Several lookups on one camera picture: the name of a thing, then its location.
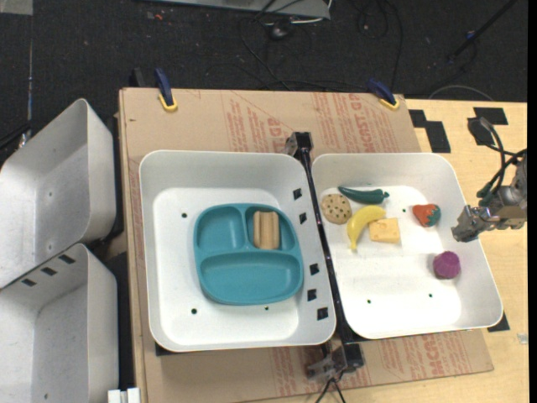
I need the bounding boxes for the teal divided plate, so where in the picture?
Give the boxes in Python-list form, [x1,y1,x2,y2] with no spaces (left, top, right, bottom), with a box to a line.
[192,202,305,306]

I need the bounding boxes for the brown cardboard board red print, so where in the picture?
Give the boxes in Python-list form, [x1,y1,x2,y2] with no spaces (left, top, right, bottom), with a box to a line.
[117,86,495,403]

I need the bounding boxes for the yellow banana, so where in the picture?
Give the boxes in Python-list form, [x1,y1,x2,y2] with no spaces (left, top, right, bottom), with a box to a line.
[346,205,387,251]

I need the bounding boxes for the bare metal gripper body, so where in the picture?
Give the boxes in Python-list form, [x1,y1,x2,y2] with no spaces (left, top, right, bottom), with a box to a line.
[486,185,529,231]

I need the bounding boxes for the green toy pepper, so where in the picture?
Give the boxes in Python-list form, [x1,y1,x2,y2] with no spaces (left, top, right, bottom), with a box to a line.
[337,185,390,205]

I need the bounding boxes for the white plastic tray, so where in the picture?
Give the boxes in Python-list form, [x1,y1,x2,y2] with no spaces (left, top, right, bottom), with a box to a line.
[0,243,121,403]
[0,97,117,290]
[138,149,338,353]
[310,152,504,340]

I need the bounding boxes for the red toy strawberry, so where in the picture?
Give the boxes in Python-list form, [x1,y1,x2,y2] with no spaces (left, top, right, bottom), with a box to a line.
[411,203,442,228]

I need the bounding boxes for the tan toy bread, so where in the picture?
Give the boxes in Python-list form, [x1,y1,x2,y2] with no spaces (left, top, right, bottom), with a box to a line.
[252,209,281,250]

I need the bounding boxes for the yellow cheese wedge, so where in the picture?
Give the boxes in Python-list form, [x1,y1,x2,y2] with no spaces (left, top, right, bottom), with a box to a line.
[368,217,401,245]

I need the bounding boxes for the tan chocolate chip biscuit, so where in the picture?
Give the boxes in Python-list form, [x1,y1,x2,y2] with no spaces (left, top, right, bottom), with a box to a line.
[321,193,352,225]

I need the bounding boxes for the purple toy grapes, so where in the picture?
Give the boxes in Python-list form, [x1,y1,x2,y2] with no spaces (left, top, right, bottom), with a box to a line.
[432,250,462,280]

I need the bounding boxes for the black block with thin wires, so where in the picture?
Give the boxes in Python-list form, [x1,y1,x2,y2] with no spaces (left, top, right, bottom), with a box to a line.
[284,131,315,155]
[305,342,365,381]

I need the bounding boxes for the thin black rod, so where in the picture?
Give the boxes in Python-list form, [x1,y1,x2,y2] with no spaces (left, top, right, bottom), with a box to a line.
[299,147,356,346]

